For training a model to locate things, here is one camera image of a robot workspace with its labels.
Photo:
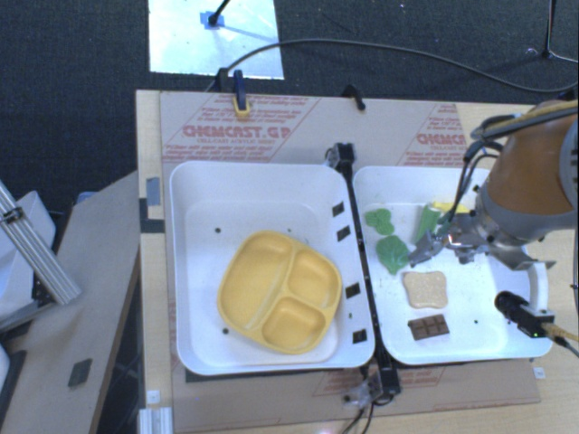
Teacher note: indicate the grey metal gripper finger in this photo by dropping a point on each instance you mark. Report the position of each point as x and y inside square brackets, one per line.
[432, 238]
[421, 255]

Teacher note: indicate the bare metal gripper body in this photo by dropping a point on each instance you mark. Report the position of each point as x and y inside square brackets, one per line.
[470, 238]

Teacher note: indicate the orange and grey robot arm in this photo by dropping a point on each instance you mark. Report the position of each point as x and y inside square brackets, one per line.
[529, 174]

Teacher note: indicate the green long vegetable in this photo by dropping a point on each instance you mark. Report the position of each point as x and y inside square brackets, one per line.
[425, 222]

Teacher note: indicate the large green lettuce leaf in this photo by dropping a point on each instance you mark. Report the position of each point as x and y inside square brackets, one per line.
[392, 253]

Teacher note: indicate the yellow toy food piece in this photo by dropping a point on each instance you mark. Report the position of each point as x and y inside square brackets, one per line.
[448, 207]

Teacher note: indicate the beige bread slice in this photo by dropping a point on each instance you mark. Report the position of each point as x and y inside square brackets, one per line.
[425, 289]

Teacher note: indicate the small green lettuce leaf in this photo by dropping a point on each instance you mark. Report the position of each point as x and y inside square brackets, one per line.
[381, 222]

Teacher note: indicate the thin black rod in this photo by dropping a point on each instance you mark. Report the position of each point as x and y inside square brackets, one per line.
[362, 247]

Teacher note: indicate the brown chocolate bar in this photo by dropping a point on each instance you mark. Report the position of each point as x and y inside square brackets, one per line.
[429, 328]

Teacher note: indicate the white plastic tray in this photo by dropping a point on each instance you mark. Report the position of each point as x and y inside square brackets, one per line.
[253, 197]
[470, 323]

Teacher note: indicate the yellow divided plate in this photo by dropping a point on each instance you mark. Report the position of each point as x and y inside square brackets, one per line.
[271, 287]

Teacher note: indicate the brown cardboard board red print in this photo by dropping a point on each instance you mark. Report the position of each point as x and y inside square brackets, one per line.
[289, 129]

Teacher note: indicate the black cylinder on white bracket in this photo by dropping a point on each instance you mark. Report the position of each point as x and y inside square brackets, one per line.
[520, 311]

